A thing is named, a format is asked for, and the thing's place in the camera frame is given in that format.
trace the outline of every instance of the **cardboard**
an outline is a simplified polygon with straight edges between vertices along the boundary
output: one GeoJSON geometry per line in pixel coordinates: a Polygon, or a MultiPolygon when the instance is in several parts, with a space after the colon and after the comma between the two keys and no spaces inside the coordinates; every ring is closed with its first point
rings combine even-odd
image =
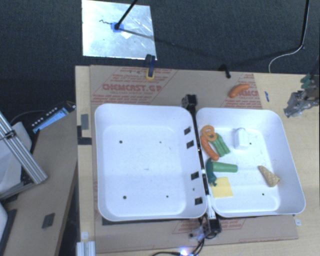
{"type": "MultiPolygon", "coordinates": [[[[97,163],[94,112],[103,103],[179,106],[186,94],[196,94],[197,109],[203,107],[261,109],[252,73],[175,69],[155,69],[154,80],[146,80],[146,68],[91,66],[90,100],[92,168],[96,253],[196,246],[189,234],[199,227],[197,219],[114,223],[102,218],[97,207],[97,163]],[[235,98],[229,91],[236,85],[250,84],[235,98]]],[[[250,243],[297,239],[291,215],[221,220],[222,232],[206,245],[250,243]]]]}

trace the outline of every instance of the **white tray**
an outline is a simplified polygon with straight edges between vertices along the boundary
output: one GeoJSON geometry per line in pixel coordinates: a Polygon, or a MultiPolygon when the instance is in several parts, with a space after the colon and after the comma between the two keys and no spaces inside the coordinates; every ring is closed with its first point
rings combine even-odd
{"type": "MultiPolygon", "coordinates": [[[[211,125],[219,133],[230,153],[218,162],[238,165],[236,173],[215,172],[217,178],[228,177],[233,196],[211,198],[219,215],[249,217],[298,214],[306,202],[280,117],[270,110],[202,108],[196,115],[199,130],[211,125]],[[245,128],[250,145],[234,148],[234,132],[245,128]],[[265,166],[280,178],[269,187],[258,166],[265,166]]],[[[202,151],[204,161],[209,158],[202,151]]]]}
{"type": "Polygon", "coordinates": [[[104,218],[189,219],[205,213],[196,136],[187,110],[103,104],[95,111],[95,129],[98,208],[104,218]]]}

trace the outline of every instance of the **white cable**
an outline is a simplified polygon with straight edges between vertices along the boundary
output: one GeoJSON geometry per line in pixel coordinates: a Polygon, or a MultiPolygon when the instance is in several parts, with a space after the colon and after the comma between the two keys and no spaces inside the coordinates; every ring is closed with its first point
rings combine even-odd
{"type": "Polygon", "coordinates": [[[294,52],[286,53],[286,54],[280,55],[280,56],[278,56],[278,57],[275,57],[273,60],[271,60],[271,62],[269,63],[269,66],[268,66],[269,73],[271,73],[270,66],[271,66],[271,64],[272,64],[276,59],[279,59],[279,58],[284,57],[284,56],[288,56],[288,55],[296,54],[296,53],[297,53],[297,52],[299,52],[303,47],[304,47],[304,46],[303,46],[303,44],[302,44],[302,45],[300,45],[300,47],[299,47],[298,49],[296,49],[294,52]]]}

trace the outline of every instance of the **wooden edge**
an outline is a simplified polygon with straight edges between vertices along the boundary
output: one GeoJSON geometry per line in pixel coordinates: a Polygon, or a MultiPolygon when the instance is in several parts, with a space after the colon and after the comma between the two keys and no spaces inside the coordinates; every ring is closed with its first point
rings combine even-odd
{"type": "MultiPolygon", "coordinates": [[[[90,67],[75,67],[75,97],[77,126],[81,126],[82,115],[88,115],[88,129],[82,129],[82,137],[91,138],[91,104],[90,104],[90,67]]],[[[79,183],[79,218],[80,240],[95,240],[94,184],[92,166],[92,146],[78,145],[78,183],[79,183]],[[83,239],[82,233],[88,232],[83,239]]]]}

